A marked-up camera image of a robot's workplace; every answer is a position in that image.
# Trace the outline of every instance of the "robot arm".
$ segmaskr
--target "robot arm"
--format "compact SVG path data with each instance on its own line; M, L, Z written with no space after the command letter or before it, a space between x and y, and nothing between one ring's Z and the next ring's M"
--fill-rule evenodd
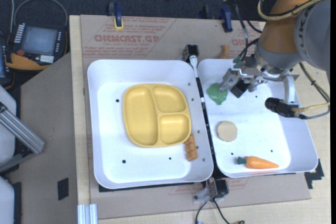
M256 44L254 54L246 57L246 48L234 60L234 69L223 76L219 88L239 98L269 80L281 81L284 99L269 98L266 107L282 116L300 118L294 101L295 77L289 70L306 61L326 71L330 83L331 0L277 0L270 15L262 12L263 1L258 4L258 12L267 22L260 38L248 45Z

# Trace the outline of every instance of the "beige round disc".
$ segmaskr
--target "beige round disc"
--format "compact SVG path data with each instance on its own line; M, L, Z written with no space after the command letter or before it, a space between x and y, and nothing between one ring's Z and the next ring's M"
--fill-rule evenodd
M231 142L237 137L237 127L231 121L222 121L217 127L217 133L220 139Z

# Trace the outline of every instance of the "yellow divided plate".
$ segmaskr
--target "yellow divided plate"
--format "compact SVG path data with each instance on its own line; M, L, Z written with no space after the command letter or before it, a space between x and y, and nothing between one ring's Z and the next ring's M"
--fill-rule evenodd
M191 120L184 94L167 84L139 84L123 96L123 117L130 140L142 147L184 143Z

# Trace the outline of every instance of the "yellow clip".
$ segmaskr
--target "yellow clip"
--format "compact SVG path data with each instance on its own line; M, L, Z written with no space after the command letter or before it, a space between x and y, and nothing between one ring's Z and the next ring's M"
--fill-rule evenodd
M121 26L117 25L117 20L115 18L114 18L113 22L114 22L114 28L116 30L122 30L122 29L124 29L124 21L123 21L123 19L121 19Z

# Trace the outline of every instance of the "toy carrot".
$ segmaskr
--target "toy carrot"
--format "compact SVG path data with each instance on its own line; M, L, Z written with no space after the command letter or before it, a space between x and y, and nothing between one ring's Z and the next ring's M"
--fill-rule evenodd
M268 169L268 168L278 168L279 165L272 163L262 158L255 156L249 156L247 158L238 157L238 164L246 164L248 168L252 169Z

